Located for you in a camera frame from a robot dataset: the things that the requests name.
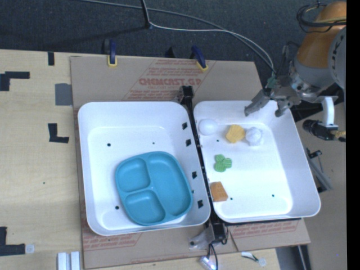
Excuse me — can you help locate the orange bread slice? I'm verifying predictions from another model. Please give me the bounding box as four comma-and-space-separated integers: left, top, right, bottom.
209, 181, 229, 203

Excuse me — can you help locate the green broccoli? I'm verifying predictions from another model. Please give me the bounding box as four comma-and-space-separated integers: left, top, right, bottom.
213, 154, 233, 173

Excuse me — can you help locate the white crumpled ball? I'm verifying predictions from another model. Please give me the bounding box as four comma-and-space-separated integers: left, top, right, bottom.
245, 127, 264, 147

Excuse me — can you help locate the white plastic tray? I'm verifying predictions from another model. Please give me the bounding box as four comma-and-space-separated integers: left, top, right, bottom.
77, 101, 212, 236
193, 100, 322, 224

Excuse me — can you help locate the yellow waffle biscuit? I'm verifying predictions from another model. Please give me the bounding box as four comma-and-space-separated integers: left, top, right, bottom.
225, 124, 246, 144

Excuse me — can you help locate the black cylinder on white bracket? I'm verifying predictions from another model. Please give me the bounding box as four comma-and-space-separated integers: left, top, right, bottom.
302, 96, 340, 141

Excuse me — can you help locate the blue divided plate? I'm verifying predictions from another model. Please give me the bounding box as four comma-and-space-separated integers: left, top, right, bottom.
114, 151, 194, 226

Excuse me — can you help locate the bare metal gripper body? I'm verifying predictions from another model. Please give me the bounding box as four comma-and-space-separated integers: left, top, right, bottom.
266, 72, 324, 104

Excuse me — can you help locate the black block with wires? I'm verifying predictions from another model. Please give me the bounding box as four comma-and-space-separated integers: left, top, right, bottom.
210, 220, 229, 244
178, 85, 195, 105

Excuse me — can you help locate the brown cardboard board red print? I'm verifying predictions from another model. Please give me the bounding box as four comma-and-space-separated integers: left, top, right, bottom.
69, 55, 312, 269

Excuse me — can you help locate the white egg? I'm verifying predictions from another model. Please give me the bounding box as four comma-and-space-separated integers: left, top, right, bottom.
199, 118, 219, 136

